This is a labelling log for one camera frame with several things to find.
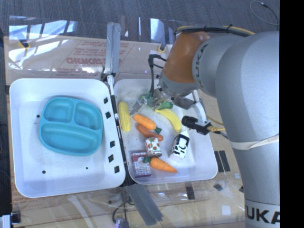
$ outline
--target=toy carrot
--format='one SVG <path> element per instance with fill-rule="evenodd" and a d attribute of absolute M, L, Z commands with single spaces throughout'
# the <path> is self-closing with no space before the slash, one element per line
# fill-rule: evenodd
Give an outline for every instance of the toy carrot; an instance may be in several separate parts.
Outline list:
<path fill-rule="evenodd" d="M 136 114 L 133 116 L 133 118 L 135 121 L 137 121 L 139 124 L 143 125 L 148 130 L 156 129 L 156 123 L 146 116 Z"/>
<path fill-rule="evenodd" d="M 163 136 L 160 134 L 156 134 L 156 133 L 152 133 L 151 131 L 149 131 L 148 129 L 146 129 L 143 125 L 138 124 L 138 126 L 136 127 L 136 129 L 146 138 L 150 138 L 150 137 L 156 137 L 158 138 L 158 141 L 162 141 L 163 140 Z"/>
<path fill-rule="evenodd" d="M 168 163 L 164 162 L 163 160 L 157 157 L 152 157 L 152 158 L 144 157 L 143 162 L 144 163 L 149 162 L 151 167 L 161 171 L 177 173 L 177 170 L 174 167 L 170 166 Z"/>

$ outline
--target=toy banana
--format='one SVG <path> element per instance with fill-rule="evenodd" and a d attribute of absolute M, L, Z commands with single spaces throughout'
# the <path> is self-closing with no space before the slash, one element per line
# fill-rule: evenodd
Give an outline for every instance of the toy banana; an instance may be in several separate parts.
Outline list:
<path fill-rule="evenodd" d="M 168 118 L 176 132 L 179 133 L 181 131 L 181 120 L 172 110 L 165 108 L 161 110 L 154 109 L 154 111 Z"/>

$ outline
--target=blue divided tray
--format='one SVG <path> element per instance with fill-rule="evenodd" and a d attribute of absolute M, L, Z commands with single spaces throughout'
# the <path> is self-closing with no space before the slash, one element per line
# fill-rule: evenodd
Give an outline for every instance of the blue divided tray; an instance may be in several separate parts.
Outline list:
<path fill-rule="evenodd" d="M 50 150 L 70 155 L 93 154 L 103 136 L 100 110 L 85 101 L 71 97 L 54 97 L 44 106 L 39 137 Z"/>

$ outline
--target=can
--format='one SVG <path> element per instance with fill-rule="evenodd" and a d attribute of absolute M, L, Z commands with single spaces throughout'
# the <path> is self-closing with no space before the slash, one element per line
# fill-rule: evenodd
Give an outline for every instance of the can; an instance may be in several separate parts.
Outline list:
<path fill-rule="evenodd" d="M 144 144 L 147 148 L 147 155 L 149 158 L 162 156 L 158 138 L 156 138 L 156 137 L 148 138 L 148 139 L 146 139 Z"/>

